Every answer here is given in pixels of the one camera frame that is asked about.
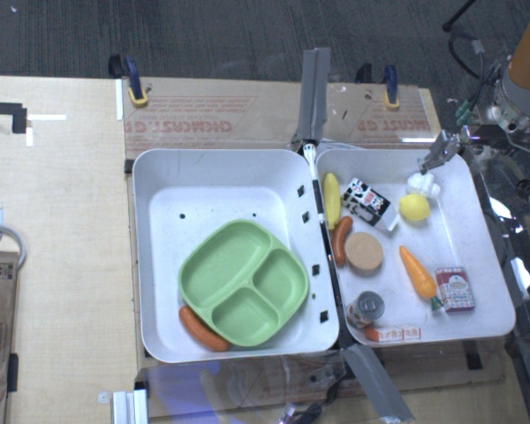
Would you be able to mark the orange carrot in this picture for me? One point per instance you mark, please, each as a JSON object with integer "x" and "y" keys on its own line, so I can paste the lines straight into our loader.
{"x": 417, "y": 274}

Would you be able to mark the cow print milk carton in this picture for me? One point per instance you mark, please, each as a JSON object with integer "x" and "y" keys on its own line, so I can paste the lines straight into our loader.
{"x": 365, "y": 201}

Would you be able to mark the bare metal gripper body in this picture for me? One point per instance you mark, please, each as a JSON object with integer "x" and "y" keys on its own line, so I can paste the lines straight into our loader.
{"x": 510, "y": 128}

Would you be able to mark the orange sausage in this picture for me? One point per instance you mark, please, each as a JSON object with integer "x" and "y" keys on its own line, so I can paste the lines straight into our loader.
{"x": 340, "y": 241}
{"x": 201, "y": 331}

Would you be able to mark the yellow banana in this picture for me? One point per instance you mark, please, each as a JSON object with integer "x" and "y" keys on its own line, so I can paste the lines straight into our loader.
{"x": 331, "y": 199}

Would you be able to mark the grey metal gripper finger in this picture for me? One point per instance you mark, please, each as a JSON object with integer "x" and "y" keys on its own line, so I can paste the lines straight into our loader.
{"x": 433, "y": 153}
{"x": 446, "y": 153}

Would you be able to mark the white plastic tray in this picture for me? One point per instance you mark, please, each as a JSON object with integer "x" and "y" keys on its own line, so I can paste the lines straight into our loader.
{"x": 168, "y": 245}
{"x": 464, "y": 236}

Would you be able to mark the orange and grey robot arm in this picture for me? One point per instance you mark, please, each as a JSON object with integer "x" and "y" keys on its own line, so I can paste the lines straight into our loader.
{"x": 524, "y": 60}

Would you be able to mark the yellow lemon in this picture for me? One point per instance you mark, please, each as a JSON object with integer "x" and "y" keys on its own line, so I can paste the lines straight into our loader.
{"x": 414, "y": 208}

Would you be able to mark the tan round biscuit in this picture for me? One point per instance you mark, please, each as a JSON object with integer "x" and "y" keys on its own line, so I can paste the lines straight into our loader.
{"x": 364, "y": 252}

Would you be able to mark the green divided plate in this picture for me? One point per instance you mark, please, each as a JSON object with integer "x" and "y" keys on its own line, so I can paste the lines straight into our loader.
{"x": 243, "y": 276}

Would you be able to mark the small can with grey lid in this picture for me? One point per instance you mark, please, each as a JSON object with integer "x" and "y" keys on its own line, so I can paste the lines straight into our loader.
{"x": 366, "y": 309}

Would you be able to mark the orange and white small carton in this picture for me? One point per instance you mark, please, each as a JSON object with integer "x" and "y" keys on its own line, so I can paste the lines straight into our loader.
{"x": 393, "y": 334}

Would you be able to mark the thin black and white rod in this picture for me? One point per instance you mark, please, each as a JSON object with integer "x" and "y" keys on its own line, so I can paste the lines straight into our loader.
{"x": 321, "y": 219}

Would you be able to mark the brown cardboard board red print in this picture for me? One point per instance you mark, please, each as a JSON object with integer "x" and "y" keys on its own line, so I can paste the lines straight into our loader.
{"x": 212, "y": 117}

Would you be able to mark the red printed packet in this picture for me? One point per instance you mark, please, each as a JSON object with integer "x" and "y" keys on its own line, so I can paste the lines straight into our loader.
{"x": 455, "y": 289}

